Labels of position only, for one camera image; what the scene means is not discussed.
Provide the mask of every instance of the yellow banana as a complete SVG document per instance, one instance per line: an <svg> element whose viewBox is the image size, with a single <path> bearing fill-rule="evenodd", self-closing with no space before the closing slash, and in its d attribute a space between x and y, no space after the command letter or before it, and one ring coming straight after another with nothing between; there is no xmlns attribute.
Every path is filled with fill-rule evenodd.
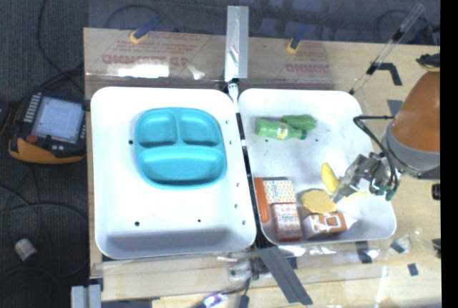
<svg viewBox="0 0 458 308"><path fill-rule="evenodd" d="M329 192L334 193L338 185L338 178L328 163L321 165L321 181L324 183Z"/></svg>

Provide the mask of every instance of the screen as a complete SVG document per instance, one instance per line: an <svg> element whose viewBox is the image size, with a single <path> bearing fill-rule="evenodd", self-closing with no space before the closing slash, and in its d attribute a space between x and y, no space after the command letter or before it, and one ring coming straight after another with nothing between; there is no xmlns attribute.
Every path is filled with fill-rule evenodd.
<svg viewBox="0 0 458 308"><path fill-rule="evenodd" d="M45 96L32 134L41 138L49 135L53 139L75 144L83 117L84 111L79 103Z"/></svg>

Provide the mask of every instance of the bottle cap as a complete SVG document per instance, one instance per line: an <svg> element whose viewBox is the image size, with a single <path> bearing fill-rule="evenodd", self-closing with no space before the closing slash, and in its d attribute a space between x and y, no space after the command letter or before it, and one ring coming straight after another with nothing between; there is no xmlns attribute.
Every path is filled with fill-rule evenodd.
<svg viewBox="0 0 458 308"><path fill-rule="evenodd" d="M36 253L34 245L27 238L18 240L14 245L14 250L23 262Z"/></svg>

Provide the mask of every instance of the handheld device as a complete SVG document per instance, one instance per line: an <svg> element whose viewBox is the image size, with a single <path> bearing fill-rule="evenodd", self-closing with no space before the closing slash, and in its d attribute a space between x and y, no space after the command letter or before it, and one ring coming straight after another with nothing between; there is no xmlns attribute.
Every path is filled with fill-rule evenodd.
<svg viewBox="0 0 458 308"><path fill-rule="evenodd" d="M86 155L82 101L37 90L19 105L11 124L9 154L29 163L73 163Z"/></svg>

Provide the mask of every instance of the gray carpet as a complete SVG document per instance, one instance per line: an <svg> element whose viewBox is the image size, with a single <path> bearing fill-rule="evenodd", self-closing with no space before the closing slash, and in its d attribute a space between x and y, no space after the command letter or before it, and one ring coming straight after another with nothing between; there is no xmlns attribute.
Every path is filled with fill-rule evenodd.
<svg viewBox="0 0 458 308"><path fill-rule="evenodd" d="M250 6L250 34L289 37L288 22L308 24L307 39L386 42L417 3L424 6L406 43L432 43L415 34L426 25L440 40L441 0L0 0L0 97L20 100L84 58L84 27L137 27L151 14L164 30L225 33L227 5ZM82 77L52 89L81 96ZM70 307L70 287L86 284L87 170L71 165L29 165L0 142L0 307ZM17 206L52 203L66 208ZM27 237L38 251L28 269L13 250Z"/></svg>

